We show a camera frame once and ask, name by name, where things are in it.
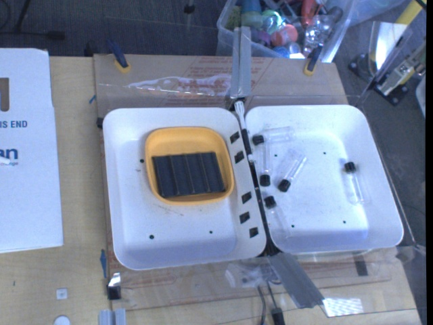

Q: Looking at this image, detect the yellow plate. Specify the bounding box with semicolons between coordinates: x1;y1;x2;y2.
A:
144;126;235;207

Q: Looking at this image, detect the clear plastic bin of toys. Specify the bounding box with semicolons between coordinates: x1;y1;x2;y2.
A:
216;0;360;64

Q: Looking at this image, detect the clear plastic bottle black cap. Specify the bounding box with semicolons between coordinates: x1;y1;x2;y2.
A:
263;195;296;238
252;126;294;146
277;150;309;194
257;144;273;188
342;160;371;207

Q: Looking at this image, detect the black ribbed rack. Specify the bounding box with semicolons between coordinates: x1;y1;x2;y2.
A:
151;151;227;199

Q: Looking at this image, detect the white plastic tray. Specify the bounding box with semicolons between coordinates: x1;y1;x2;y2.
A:
101;106;268;271
243;104;405;255

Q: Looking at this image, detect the white cardboard sheet blue print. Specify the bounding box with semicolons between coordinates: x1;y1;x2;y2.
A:
0;47;64;254

